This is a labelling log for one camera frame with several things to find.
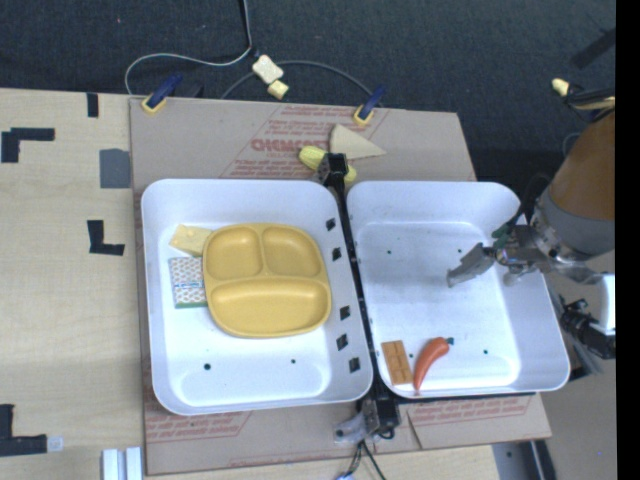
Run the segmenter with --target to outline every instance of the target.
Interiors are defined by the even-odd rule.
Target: yellow plate
[[[251,223],[214,231],[204,244],[202,270],[211,316],[235,336],[309,332],[331,311],[320,250],[293,226]]]

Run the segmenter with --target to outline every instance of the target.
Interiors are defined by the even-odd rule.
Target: cardboard sheet
[[[328,149],[336,124],[387,152],[354,161],[356,183],[475,179],[455,114],[378,109],[361,129],[352,113],[347,107],[170,99],[162,112],[149,116],[140,100],[130,101],[147,474],[352,455],[352,446],[334,443],[333,427],[355,414],[355,404],[183,417],[155,400],[139,214],[142,192],[163,178],[310,178],[313,173],[298,160],[298,151],[304,145]],[[394,439],[373,443],[377,453],[550,435],[539,395],[410,404],[401,410]]]

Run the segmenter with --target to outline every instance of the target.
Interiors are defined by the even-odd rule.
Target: white tray
[[[495,183],[362,182],[348,195],[378,366],[406,398],[492,395],[560,388],[569,361],[544,277],[502,281],[506,268],[449,288],[447,269],[517,211]],[[426,342],[453,338],[419,392],[391,384],[381,343],[403,340],[411,371]]]
[[[364,396],[373,371],[338,208],[327,189],[310,181],[161,180],[145,190],[141,207],[153,388],[168,410],[193,415]],[[169,246],[177,225],[213,230],[243,222],[297,226],[315,239],[333,302],[320,328],[244,339],[221,331],[206,307],[175,309],[168,260],[182,255]],[[334,261],[336,249],[341,256]]]

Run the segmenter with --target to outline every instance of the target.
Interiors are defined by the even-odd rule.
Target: robotic arm
[[[497,262],[508,268],[507,285],[534,270],[558,272],[580,284],[601,284],[607,303],[599,320],[577,301],[563,306],[560,322],[589,350],[608,359],[615,357],[615,276],[593,271],[586,261],[615,248],[615,100],[584,105],[604,110],[536,200],[530,223],[519,223],[524,220],[521,208],[494,231],[493,244],[476,244],[447,272],[447,283],[454,287],[469,281]]]

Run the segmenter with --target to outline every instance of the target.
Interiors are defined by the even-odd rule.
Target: red chili pepper
[[[416,368],[413,374],[413,387],[416,391],[420,389],[420,385],[434,361],[444,356],[447,352],[449,352],[449,340],[442,337],[432,339],[422,349],[416,361]]]

